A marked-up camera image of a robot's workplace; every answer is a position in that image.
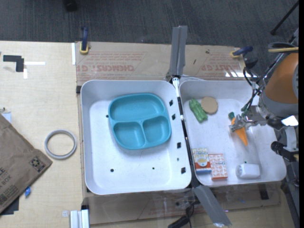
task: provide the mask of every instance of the juice box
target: juice box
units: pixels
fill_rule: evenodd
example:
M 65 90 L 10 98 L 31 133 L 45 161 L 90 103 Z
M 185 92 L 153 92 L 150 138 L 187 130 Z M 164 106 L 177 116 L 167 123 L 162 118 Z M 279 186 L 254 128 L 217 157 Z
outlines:
M 223 154 L 209 154 L 211 164 L 211 179 L 227 179 L 227 169 Z
M 194 168 L 197 173 L 210 173 L 211 165 L 207 148 L 193 148 L 192 149 Z

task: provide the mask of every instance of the brown cardboard box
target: brown cardboard box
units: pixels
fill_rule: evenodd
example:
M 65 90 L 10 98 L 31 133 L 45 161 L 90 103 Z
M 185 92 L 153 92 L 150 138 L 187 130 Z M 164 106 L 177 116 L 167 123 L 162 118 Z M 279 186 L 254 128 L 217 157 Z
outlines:
M 89 42 L 89 52 L 76 47 L 77 86 L 93 79 L 163 80 L 170 66 L 171 45 Z M 244 79 L 242 57 L 232 59 L 234 47 L 186 45 L 186 77 Z
M 0 114 L 0 213 L 51 164 Z

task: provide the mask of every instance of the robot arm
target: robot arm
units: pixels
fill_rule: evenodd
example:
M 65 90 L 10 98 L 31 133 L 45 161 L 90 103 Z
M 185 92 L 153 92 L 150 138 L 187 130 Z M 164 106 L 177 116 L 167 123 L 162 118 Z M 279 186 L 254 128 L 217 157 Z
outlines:
M 257 125 L 269 125 L 276 134 L 277 141 L 271 149 L 288 161 L 296 161 L 298 154 L 298 53 L 287 55 L 276 67 L 268 83 L 259 87 L 252 98 L 259 94 L 257 105 L 250 101 L 242 109 L 242 115 L 237 115 L 232 132 L 244 127 L 245 129 Z

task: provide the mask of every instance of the black cable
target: black cable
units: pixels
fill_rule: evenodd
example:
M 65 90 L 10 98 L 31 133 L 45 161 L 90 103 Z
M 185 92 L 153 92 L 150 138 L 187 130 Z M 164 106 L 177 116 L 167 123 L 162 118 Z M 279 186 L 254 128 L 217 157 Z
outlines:
M 287 19 L 287 17 L 294 11 L 294 9 L 299 5 L 299 0 L 293 5 L 293 7 L 285 14 L 285 16 L 281 19 L 281 21 L 276 25 L 276 27 L 271 30 L 270 34 L 275 35 L 276 30 L 283 24 L 283 22 Z
M 250 100 L 249 100 L 249 102 L 248 102 L 248 105 L 247 105 L 247 107 L 246 107 L 246 110 L 249 110 L 249 109 L 250 109 L 250 107 L 251 107 L 251 105 L 252 105 L 252 102 L 253 102 L 253 99 L 254 99 L 254 97 L 257 95 L 257 93 L 258 93 L 258 91 L 252 90 L 252 95 L 251 95 L 251 98 L 250 98 Z
M 192 228 L 192 224 L 191 224 L 191 216 L 193 215 L 194 213 L 194 203 L 192 203 L 189 207 L 186 208 L 186 217 L 188 218 L 189 220 L 189 227 Z
M 252 86 L 252 83 L 250 82 L 250 80 L 246 76 L 246 68 L 243 68 L 243 75 L 244 75 L 244 78 L 246 79 L 246 81 L 249 83 L 249 85 Z

